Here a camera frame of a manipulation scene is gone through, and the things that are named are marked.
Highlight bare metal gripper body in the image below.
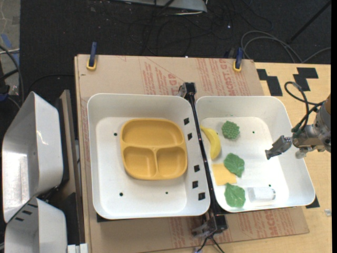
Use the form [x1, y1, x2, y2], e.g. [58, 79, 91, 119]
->
[292, 124, 331, 153]

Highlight green lettuce leaf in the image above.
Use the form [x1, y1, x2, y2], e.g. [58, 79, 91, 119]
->
[224, 182, 246, 209]
[223, 152, 246, 179]

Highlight clear plastic bottle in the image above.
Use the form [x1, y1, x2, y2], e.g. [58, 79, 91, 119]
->
[246, 186, 276, 203]

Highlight green grapes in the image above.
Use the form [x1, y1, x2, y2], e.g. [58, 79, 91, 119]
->
[221, 120, 241, 140]

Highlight yellow cheese slice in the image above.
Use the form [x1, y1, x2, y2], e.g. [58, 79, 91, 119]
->
[212, 163, 239, 187]

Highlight yellow banana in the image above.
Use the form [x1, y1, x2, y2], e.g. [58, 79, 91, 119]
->
[200, 124, 222, 161]

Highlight thin black rod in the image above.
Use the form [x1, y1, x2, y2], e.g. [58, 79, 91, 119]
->
[187, 93, 221, 217]

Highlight yellow divided plate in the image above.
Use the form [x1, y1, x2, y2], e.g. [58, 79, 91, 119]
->
[120, 118, 189, 181]

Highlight brown cardboard board red print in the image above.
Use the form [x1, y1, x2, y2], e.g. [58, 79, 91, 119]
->
[74, 54, 310, 253]

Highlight black block with thin wires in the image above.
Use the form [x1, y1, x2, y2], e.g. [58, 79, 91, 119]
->
[180, 82, 197, 99]
[207, 211, 229, 233]

